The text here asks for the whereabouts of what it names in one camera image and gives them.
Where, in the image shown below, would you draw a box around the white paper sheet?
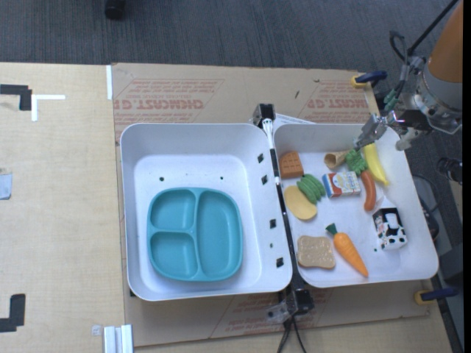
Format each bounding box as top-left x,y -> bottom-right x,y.
273,113 -> 318,126

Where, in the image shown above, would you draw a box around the orange-red toy sausage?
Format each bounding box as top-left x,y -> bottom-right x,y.
359,169 -> 378,213

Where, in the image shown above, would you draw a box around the green toy grapes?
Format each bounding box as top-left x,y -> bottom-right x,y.
344,148 -> 369,173

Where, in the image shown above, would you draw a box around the tan toy ice cream cone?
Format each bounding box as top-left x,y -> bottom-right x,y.
323,149 -> 351,170

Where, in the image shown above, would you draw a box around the orange-brown toy waffle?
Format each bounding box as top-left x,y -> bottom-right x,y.
277,150 -> 305,180

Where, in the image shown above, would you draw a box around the yellow banana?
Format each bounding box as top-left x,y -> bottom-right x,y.
361,142 -> 391,188

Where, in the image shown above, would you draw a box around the white red blue small carton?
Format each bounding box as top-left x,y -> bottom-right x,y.
321,171 -> 363,199

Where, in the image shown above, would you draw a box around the brown cardboard board red print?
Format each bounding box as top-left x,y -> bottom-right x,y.
110,62 -> 432,348

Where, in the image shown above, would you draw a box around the blue divided plate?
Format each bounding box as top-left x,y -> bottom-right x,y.
146,186 -> 244,283

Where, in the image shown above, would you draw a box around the tan toy bread slice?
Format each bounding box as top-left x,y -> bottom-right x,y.
296,235 -> 337,271

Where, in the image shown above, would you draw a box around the black chair caster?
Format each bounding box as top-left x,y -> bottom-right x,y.
104,0 -> 127,21

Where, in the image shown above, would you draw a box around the black and white cow carton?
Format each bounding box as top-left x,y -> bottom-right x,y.
372,207 -> 408,252

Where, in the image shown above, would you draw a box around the green toy pea pods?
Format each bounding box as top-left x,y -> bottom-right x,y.
296,173 -> 327,205

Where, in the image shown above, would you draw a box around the orange carrot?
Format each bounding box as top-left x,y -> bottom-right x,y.
325,222 -> 370,279

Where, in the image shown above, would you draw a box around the white plastic tray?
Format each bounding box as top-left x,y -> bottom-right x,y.
119,122 -> 294,303
272,122 -> 440,290

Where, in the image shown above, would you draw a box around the yellow toy potato slice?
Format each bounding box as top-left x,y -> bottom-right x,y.
283,185 -> 319,222

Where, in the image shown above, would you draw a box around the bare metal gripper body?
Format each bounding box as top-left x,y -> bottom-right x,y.
388,96 -> 464,135

